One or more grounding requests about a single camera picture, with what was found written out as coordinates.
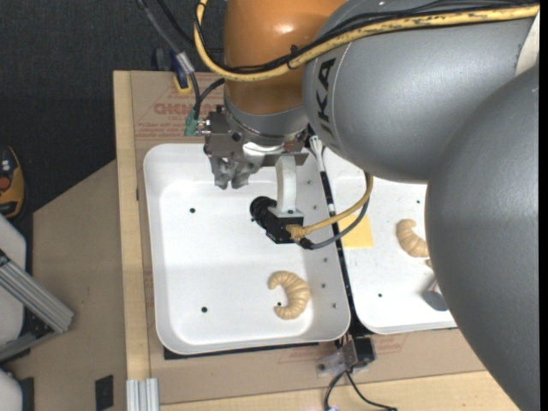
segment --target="blue connector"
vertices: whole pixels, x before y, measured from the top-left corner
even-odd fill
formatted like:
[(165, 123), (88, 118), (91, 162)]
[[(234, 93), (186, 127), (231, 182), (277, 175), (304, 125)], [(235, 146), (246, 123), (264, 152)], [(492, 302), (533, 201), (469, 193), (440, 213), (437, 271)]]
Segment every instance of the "blue connector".
[(187, 54), (182, 51), (181, 53), (175, 53), (170, 51), (171, 61), (173, 62), (173, 71), (175, 76), (173, 78), (177, 91), (180, 94), (189, 94), (192, 92), (192, 84), (188, 79), (188, 76), (194, 72), (194, 67)]

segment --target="white tray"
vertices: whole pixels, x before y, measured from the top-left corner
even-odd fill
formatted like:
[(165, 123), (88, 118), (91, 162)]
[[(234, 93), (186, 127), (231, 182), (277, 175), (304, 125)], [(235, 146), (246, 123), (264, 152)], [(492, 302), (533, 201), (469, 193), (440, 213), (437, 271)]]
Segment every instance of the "white tray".
[[(27, 242), (23, 235), (2, 215), (0, 215), (0, 248), (24, 269), (27, 258)], [(23, 326), (24, 312), (24, 306), (4, 288), (0, 288), (0, 347), (19, 336)]]
[[(277, 245), (251, 221), (256, 197), (277, 197), (274, 168), (261, 169), (243, 188), (221, 190), (213, 184), (203, 145), (164, 144), (146, 154), (144, 175), (156, 326), (166, 348), (203, 354), (332, 341), (346, 332), (350, 312), (336, 248)], [(297, 177), (297, 207), (305, 223), (328, 217), (312, 155)], [(326, 228), (310, 238), (330, 236)], [(269, 290), (267, 281), (280, 270), (296, 273), (311, 288), (298, 319), (274, 313), (286, 298), (280, 287)]]
[[(337, 212), (357, 201), (364, 175), (330, 150), (324, 151), (325, 170)], [(396, 238), (396, 224), (413, 219), (414, 231), (425, 239), (426, 185), (374, 179), (367, 209), (373, 248), (344, 248), (356, 314), (370, 331), (382, 334), (456, 327), (449, 311), (434, 310), (423, 298), (434, 279), (425, 259), (405, 253)]]

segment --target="yellow cable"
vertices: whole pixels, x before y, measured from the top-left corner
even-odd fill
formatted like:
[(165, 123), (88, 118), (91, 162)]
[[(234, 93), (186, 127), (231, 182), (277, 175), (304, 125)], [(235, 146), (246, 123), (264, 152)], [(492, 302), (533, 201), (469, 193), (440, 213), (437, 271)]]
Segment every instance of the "yellow cable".
[[(208, 1), (209, 0), (200, 0), (200, 4), (196, 10), (198, 23), (200, 25)], [(539, 9), (540, 5), (534, 4), (532, 6), (520, 8), (471, 10), (468, 12), (447, 13), (441, 15), (414, 15), (401, 20), (381, 21), (366, 27), (357, 27), (355, 30), (347, 33), (342, 33), (341, 35), (330, 39), (321, 45), (313, 47), (311, 50), (303, 53), (299, 57), (292, 59), (287, 64), (282, 64), (279, 67), (270, 70), (259, 71), (251, 74), (234, 73), (216, 65), (209, 58), (196, 27), (194, 27), (194, 42), (196, 43), (196, 49), (198, 50), (200, 58), (212, 72), (221, 75), (225, 80), (253, 82), (256, 80), (266, 80), (276, 76), (281, 76), (282, 74), (288, 73), (291, 69), (296, 69), (297, 67), (300, 67), (301, 65), (306, 64), (320, 55), (323, 55), (324, 53), (341, 45), (345, 45), (357, 39), (362, 39), (379, 33), (396, 32), (422, 27), (455, 26), (493, 21), (519, 20), (522, 18), (536, 16)]]
[(363, 207), (369, 200), (372, 189), (373, 189), (373, 176), (366, 173), (366, 191), (363, 194), (363, 196), (360, 198), (360, 200), (356, 202), (354, 205), (352, 205), (352, 207), (339, 213), (338, 215), (329, 217), (328, 219), (325, 219), (313, 225), (308, 225), (306, 227), (303, 227), (301, 225), (291, 224), (291, 225), (287, 225), (285, 229), (291, 234), (291, 239), (297, 241), (307, 235), (310, 235), (313, 231), (316, 231), (317, 229), (322, 229), (324, 227), (327, 227), (328, 225), (332, 225), (336, 222), (339, 222), (341, 219), (344, 219), (350, 216), (356, 210)]

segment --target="wooden table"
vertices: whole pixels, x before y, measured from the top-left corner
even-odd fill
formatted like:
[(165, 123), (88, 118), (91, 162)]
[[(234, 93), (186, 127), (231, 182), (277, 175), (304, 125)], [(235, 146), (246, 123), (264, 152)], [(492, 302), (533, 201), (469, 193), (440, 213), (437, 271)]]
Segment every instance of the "wooden table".
[[(127, 369), (129, 379), (144, 380), (151, 377), (151, 359), (146, 323), (140, 213), (136, 197), (138, 180), (131, 72), (114, 73), (114, 92)], [(487, 372), (362, 384), (361, 388), (370, 400), (400, 410), (517, 409)], [(324, 389), (298, 390), (164, 405), (162, 410), (320, 411), (323, 409), (324, 393)], [(372, 409), (361, 401), (350, 386), (335, 388), (330, 402), (342, 411)]]

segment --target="black cable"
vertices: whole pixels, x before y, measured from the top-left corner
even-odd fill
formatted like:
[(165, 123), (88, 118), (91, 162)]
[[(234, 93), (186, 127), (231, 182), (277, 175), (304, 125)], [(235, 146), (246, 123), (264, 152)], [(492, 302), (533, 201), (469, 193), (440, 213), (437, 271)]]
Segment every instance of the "black cable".
[(381, 409), (385, 409), (386, 411), (397, 411), (397, 408), (395, 407), (391, 407), (390, 405), (383, 405), (382, 403), (376, 403), (376, 402), (372, 402), (370, 401), (369, 399), (367, 399), (362, 393), (361, 391), (358, 389), (358, 386), (355, 384), (354, 380), (352, 379), (352, 376), (350, 375), (350, 371), (352, 370), (353, 367), (350, 367), (348, 370), (344, 371), (344, 372), (341, 372), (339, 374), (337, 374), (330, 382), (329, 382), (329, 385), (327, 386), (327, 390), (325, 391), (325, 396), (324, 396), (324, 411), (329, 411), (331, 409), (331, 406), (329, 404), (329, 397), (331, 395), (331, 392), (333, 391), (333, 388), (335, 388), (335, 386), (338, 384), (338, 382), (341, 380), (341, 378), (346, 374), (348, 380), (350, 381), (350, 384), (352, 385), (352, 387), (354, 388), (354, 391), (358, 394), (358, 396), (360, 397), (360, 399), (362, 401), (364, 401), (365, 403), (368, 403), (369, 405), (373, 406), (373, 407), (377, 407), (377, 408), (381, 408)]
[(204, 30), (202, 29), (202, 25), (198, 22), (198, 7), (204, 6), (204, 14), (206, 13), (206, 6), (203, 3), (198, 3), (194, 9), (194, 25), (196, 26), (196, 32), (198, 33), (198, 36), (200, 37), (200, 41), (202, 45), (204, 46), (205, 52), (207, 55), (211, 55), (213, 53), (223, 53), (222, 48), (211, 48), (206, 41), (206, 37), (204, 36)]
[[(436, 2), (428, 3), (427, 5), (423, 5), (422, 7), (418, 7), (415, 9), (405, 9), (402, 11), (357, 15), (353, 19), (353, 21), (358, 21), (356, 24), (349, 26), (348, 21), (344, 21), (341, 23), (341, 25), (334, 27), (328, 33), (325, 33), (321, 37), (315, 39), (313, 42), (309, 43), (308, 45), (305, 45), (301, 47), (300, 49), (294, 48), (289, 54), (278, 57), (272, 61), (269, 61), (268, 63), (262, 63), (262, 64), (250, 65), (250, 66), (230, 67), (214, 59), (211, 56), (211, 53), (207, 53), (207, 55), (221, 69), (224, 69), (233, 73), (237, 73), (237, 74), (253, 74), (260, 71), (267, 71), (270, 69), (274, 69), (279, 67), (280, 65), (284, 65), (284, 64), (287, 65), (292, 59), (303, 55), (304, 53), (311, 50), (312, 48), (322, 45), (323, 43), (337, 37), (338, 35), (353, 31), (356, 28), (367, 27), (369, 25), (378, 23), (380, 21), (395, 21), (395, 20), (403, 19), (410, 15), (416, 15), (415, 12), (422, 11), (424, 10), (424, 8), (428, 8), (431, 6), (436, 7), (436, 5), (441, 4), (441, 2), (443, 2), (443, 5), (447, 5), (449, 3), (458, 3), (461, 1), (467, 1), (467, 0), (438, 0)], [(479, 4), (477, 6), (466, 7), (465, 9), (461, 9), (461, 10), (454, 10), (454, 9), (432, 10), (432, 11), (420, 12), (420, 14), (424, 16), (436, 16), (436, 15), (443, 15), (447, 13), (454, 14), (454, 13), (469, 12), (474, 10), (488, 10), (488, 9), (501, 9), (501, 8), (509, 9), (509, 8), (528, 6), (530, 4), (536, 3), (531, 0), (485, 0), (485, 2), (492, 3), (492, 5)], [(360, 19), (362, 19), (364, 16), (368, 19), (365, 21), (360, 21)], [(194, 15), (194, 25), (196, 27), (196, 30), (200, 38), (203, 40), (204, 38), (203, 29), (201, 24), (198, 22), (198, 17), (196, 14)]]
[(329, 405), (329, 396), (331, 395), (333, 388), (335, 388), (335, 385), (337, 385), (337, 382), (341, 380), (343, 376), (344, 376), (344, 372), (339, 373), (331, 380), (331, 382), (329, 382), (329, 385), (327, 386), (327, 390), (324, 396), (324, 411), (329, 411), (329, 409), (331, 409)]
[(206, 100), (209, 93), (211, 93), (213, 90), (215, 90), (218, 86), (221, 86), (224, 84), (224, 79), (220, 78), (212, 82), (201, 94), (200, 99), (196, 101), (196, 104), (194, 104), (194, 116), (196, 117), (196, 120), (200, 117), (200, 109), (201, 105)]
[[(355, 15), (353, 17), (348, 18), (345, 21), (342, 21), (337, 26), (333, 27), (327, 33), (331, 33), (333, 31), (337, 30), (338, 28), (346, 27), (347, 25), (349, 25), (349, 24), (351, 24), (355, 21), (360, 21), (360, 20), (363, 20), (363, 19), (371, 20), (371, 19), (375, 18), (375, 19), (377, 19), (377, 20), (375, 20), (377, 22), (378, 18), (387, 17), (387, 19), (391, 19), (392, 16), (401, 15), (402, 12), (404, 12), (406, 15), (417, 15), (418, 13), (420, 13), (421, 11), (424, 11), (426, 9), (435, 9), (435, 8), (439, 8), (439, 7), (443, 7), (443, 6), (450, 6), (452, 4), (459, 4), (459, 3), (470, 4), (471, 1), (473, 1), (474, 3), (477, 3), (477, 4), (499, 3), (500, 5), (505, 5), (505, 4), (508, 4), (508, 3), (512, 3), (512, 4), (518, 4), (519, 3), (519, 4), (529, 5), (529, 4), (534, 3), (532, 0), (436, 0), (435, 2), (430, 2), (430, 3), (427, 3), (427, 4), (423, 4), (421, 6), (417, 6), (416, 8), (411, 8), (411, 9), (402, 9), (402, 10), (392, 10), (392, 11), (384, 11), (384, 12), (371, 12), (371, 13), (365, 13), (365, 14), (358, 14), (358, 15)], [(473, 9), (487, 9), (487, 8), (482, 7), (482, 6), (476, 6)]]
[[(137, 6), (139, 7), (139, 9), (141, 10), (149, 9), (148, 4), (146, 3), (146, 0), (135, 0), (135, 2), (137, 2)], [(177, 33), (179, 33), (179, 35), (181, 35), (181, 37), (185, 39), (188, 43), (194, 46), (193, 38), (182, 29), (181, 25), (177, 22), (175, 16), (171, 12), (166, 2), (164, 0), (156, 0), (156, 2), (158, 3), (162, 11), (164, 12), (171, 26), (177, 31)]]
[(202, 105), (202, 100), (201, 100), (201, 96), (200, 96), (200, 88), (198, 87), (198, 81), (196, 80), (196, 74), (194, 72), (189, 74), (188, 77), (190, 78), (192, 88), (194, 89), (194, 97), (195, 97), (195, 101), (196, 101), (196, 103), (194, 104), (194, 108), (195, 108), (194, 111), (196, 111), (196, 118), (198, 118), (198, 114), (200, 113), (200, 107)]
[(158, 23), (158, 20), (156, 20), (156, 17), (154, 14), (149, 10), (149, 8), (145, 8), (146, 17), (151, 22), (152, 27), (154, 27), (154, 30), (156, 30), (157, 34), (160, 35), (164, 39), (164, 41), (170, 45), (170, 48), (177, 53), (177, 51), (180, 50), (180, 47), (175, 43), (175, 41), (165, 32), (165, 30), (160, 26)]
[(383, 405), (381, 403), (376, 403), (376, 402), (372, 402), (370, 401), (369, 399), (367, 399), (363, 394), (361, 394), (361, 391), (358, 390), (358, 386), (355, 384), (354, 380), (352, 379), (352, 376), (350, 376), (350, 371), (347, 370), (346, 372), (346, 377), (348, 378), (348, 380), (350, 381), (350, 383), (352, 384), (352, 386), (354, 387), (354, 391), (356, 393), (358, 393), (358, 396), (361, 398), (361, 400), (363, 400), (365, 403), (369, 403), (370, 405), (374, 406), (374, 407), (377, 407), (377, 408), (382, 408), (382, 409), (386, 409), (386, 411), (397, 411), (397, 408), (394, 408), (394, 407), (391, 407), (389, 405)]
[(335, 341), (335, 347), (341, 348), (345, 342), (348, 342), (348, 332)]

